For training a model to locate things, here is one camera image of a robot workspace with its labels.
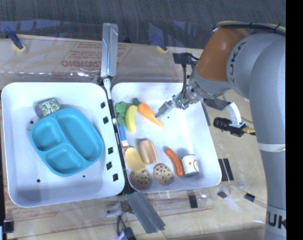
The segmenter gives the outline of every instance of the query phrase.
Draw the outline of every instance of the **carrot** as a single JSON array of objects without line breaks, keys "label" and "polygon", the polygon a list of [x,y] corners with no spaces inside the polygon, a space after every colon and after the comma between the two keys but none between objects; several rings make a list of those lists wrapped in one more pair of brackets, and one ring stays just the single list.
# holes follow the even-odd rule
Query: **carrot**
[{"label": "carrot", "polygon": [[157,124],[160,127],[163,127],[163,123],[160,120],[157,120],[155,117],[154,111],[146,103],[140,103],[138,105],[138,111],[147,119]]},{"label": "carrot", "polygon": [[180,158],[170,148],[165,149],[165,154],[170,158],[171,162],[173,163],[176,175],[179,176],[179,177],[183,176],[184,175],[184,169],[183,169],[182,162],[181,162]]}]

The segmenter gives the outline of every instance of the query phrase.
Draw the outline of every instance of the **green can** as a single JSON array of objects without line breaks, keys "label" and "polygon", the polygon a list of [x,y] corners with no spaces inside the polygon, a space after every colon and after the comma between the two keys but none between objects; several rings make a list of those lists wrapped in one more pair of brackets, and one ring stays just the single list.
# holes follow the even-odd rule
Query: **green can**
[{"label": "green can", "polygon": [[61,108],[60,103],[55,98],[45,100],[35,106],[36,114],[39,118],[44,118]]}]

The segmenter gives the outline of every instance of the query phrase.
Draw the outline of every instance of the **blue bowl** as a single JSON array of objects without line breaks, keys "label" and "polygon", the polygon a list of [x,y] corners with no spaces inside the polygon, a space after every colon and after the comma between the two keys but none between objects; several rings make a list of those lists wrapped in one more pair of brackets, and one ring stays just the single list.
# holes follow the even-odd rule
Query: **blue bowl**
[{"label": "blue bowl", "polygon": [[101,135],[83,113],[63,108],[40,119],[30,139],[55,174],[71,176],[95,163],[105,152]]}]

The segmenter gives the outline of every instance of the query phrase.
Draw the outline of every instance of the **banana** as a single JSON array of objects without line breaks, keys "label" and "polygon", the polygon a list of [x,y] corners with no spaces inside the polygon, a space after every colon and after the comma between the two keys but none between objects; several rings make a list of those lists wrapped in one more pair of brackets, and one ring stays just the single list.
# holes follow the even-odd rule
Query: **banana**
[{"label": "banana", "polygon": [[128,130],[130,130],[133,134],[136,133],[136,122],[135,122],[135,114],[138,110],[137,105],[130,105],[127,109],[125,122]]}]

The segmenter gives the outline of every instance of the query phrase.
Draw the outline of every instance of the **sausage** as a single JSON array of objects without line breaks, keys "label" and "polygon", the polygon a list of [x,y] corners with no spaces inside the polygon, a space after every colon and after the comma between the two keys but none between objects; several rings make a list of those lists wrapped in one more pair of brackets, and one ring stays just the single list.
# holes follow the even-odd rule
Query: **sausage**
[{"label": "sausage", "polygon": [[165,154],[170,158],[171,162],[173,163],[176,175],[179,177],[183,176],[184,169],[180,158],[170,148],[165,149]]}]

